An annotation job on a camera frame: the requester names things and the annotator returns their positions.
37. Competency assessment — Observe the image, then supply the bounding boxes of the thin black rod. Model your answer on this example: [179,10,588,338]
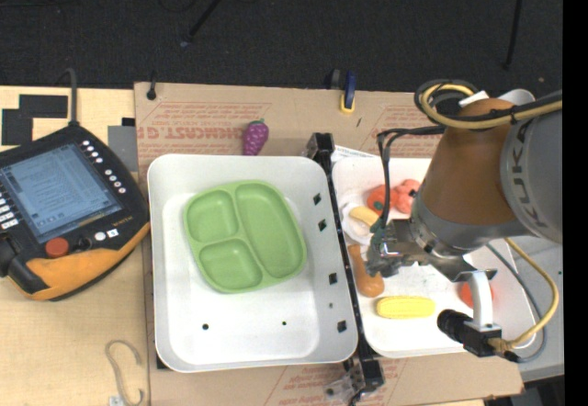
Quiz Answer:
[319,154,371,365]

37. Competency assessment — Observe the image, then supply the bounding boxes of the green divided plate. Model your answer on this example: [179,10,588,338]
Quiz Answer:
[182,179,309,295]

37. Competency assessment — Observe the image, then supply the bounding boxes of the orange toy bell pepper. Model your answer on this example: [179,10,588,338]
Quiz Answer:
[367,184,399,213]

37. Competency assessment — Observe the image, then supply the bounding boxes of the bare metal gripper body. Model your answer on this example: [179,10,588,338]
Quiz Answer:
[377,218,474,281]

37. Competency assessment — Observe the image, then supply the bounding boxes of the purple grapes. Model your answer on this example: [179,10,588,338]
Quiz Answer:
[242,118,270,157]

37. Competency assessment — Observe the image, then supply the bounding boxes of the pink toy pumpkin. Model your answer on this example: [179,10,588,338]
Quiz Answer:
[393,178,422,215]

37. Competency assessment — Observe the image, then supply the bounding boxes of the red-orange round toy food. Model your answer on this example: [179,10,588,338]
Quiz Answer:
[459,281,495,310]

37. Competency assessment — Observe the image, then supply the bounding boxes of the black cylinder on white bracket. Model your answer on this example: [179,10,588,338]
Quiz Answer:
[435,267,504,358]

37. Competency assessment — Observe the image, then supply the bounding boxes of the yellow corn cob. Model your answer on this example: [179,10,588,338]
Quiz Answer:
[375,295,437,321]

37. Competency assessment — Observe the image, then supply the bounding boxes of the orange-brown toy sausage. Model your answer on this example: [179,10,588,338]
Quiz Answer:
[346,242,386,299]

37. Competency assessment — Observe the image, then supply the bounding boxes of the black block with thin wires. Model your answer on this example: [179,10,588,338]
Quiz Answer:
[306,131,335,162]
[353,356,386,392]

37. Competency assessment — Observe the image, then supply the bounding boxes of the brown cardboard board, red print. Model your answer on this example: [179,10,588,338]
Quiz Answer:
[132,81,525,406]

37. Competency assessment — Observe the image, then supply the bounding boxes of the white round toy food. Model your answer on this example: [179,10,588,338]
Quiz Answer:
[341,201,379,245]

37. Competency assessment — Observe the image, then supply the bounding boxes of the yellow toy banana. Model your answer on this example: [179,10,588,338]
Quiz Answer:
[348,205,380,228]

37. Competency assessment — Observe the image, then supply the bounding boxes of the white plastic tray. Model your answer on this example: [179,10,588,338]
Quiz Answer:
[146,153,360,374]
[330,155,544,360]

